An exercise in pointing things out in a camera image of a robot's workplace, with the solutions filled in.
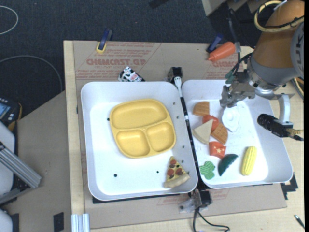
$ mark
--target orange marker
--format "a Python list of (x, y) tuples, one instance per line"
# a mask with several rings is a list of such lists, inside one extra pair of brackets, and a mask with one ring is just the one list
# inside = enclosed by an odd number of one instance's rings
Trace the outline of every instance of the orange marker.
[(232, 42), (228, 41), (224, 43), (223, 45), (219, 46), (217, 49), (215, 49), (211, 53), (209, 53), (208, 60), (217, 61), (229, 55), (232, 55), (235, 52), (236, 52), (235, 45)]

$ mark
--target yellow corn cob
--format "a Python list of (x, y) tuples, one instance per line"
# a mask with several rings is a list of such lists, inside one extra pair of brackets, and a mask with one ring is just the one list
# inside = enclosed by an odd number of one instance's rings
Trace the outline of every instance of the yellow corn cob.
[(257, 149), (254, 146), (250, 146), (245, 153), (242, 160), (241, 173), (243, 175), (251, 174), (256, 159)]

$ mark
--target wooden table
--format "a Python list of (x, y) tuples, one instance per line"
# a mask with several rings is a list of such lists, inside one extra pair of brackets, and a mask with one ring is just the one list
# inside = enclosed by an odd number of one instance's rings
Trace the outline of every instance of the wooden table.
[[(67, 118), (68, 118), (68, 141), (70, 158), (70, 191), (71, 209), (73, 214), (81, 215), (85, 213), (84, 189), (82, 180), (82, 165), (80, 152), (80, 135), (76, 93), (76, 79), (74, 67), (74, 47), (73, 41), (64, 42), (65, 57), (65, 82), (67, 99)], [(288, 83), (284, 88), (285, 93), (296, 93), (294, 87)], [(279, 113), (279, 103), (271, 101), (274, 114)], [(303, 129), (304, 127), (304, 103), (296, 94), (291, 98), (290, 121), (294, 123), (294, 128)], [(296, 192), (288, 193), (287, 208), (276, 210), (265, 210), (249, 213), (230, 214), (222, 216), (207, 217), (207, 220), (214, 224), (223, 224), (230, 227), (231, 231), (263, 231), (263, 232), (290, 232), (303, 231), (303, 228), (296, 221), (294, 215), (298, 215), (304, 221), (304, 143), (290, 138), (284, 138), (295, 177), (298, 184)], [(94, 232), (141, 232), (141, 231), (192, 231), (192, 218), (171, 220), (156, 223), (144, 223), (127, 225), (120, 227), (110, 227), (102, 229), (92, 229)], [(202, 219), (197, 219), (197, 230), (216, 231), (214, 227), (205, 224)]]

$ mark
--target robotic hand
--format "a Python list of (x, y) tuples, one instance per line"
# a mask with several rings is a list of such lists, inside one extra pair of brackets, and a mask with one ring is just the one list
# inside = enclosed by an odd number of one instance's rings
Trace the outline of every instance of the robotic hand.
[[(265, 27), (260, 26), (258, 15), (270, 5), (277, 5)], [(233, 107), (245, 98), (255, 95), (269, 100), (278, 99), (280, 118), (262, 114), (258, 123), (279, 137), (303, 140), (289, 122), (289, 95), (275, 95), (279, 87), (296, 77), (304, 78), (304, 9), (303, 1), (270, 1), (255, 14), (254, 23), (262, 31), (254, 51), (241, 59), (248, 59), (247, 69), (230, 71), (226, 76), (230, 86), (224, 86), (220, 105)]]

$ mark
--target dark background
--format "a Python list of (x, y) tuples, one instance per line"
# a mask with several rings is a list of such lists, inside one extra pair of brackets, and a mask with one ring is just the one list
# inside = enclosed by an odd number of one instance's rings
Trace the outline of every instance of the dark background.
[[(113, 30), (113, 41), (209, 44), (217, 33), (224, 35), (222, 43), (233, 41), (226, 3), (206, 16), (201, 0), (169, 0), (156, 8), (150, 6), (153, 1), (0, 0), (0, 6), (19, 17), (12, 31), (0, 34), (0, 96), (20, 102), (23, 116), (29, 114), (65, 89), (63, 41), (100, 41), (105, 28)], [(248, 43), (255, 45), (260, 31), (254, 14), (245, 4), (236, 15)], [(0, 8), (0, 33), (15, 21), (13, 12)], [(36, 56), (52, 66), (35, 58), (3, 61), (19, 55)]]

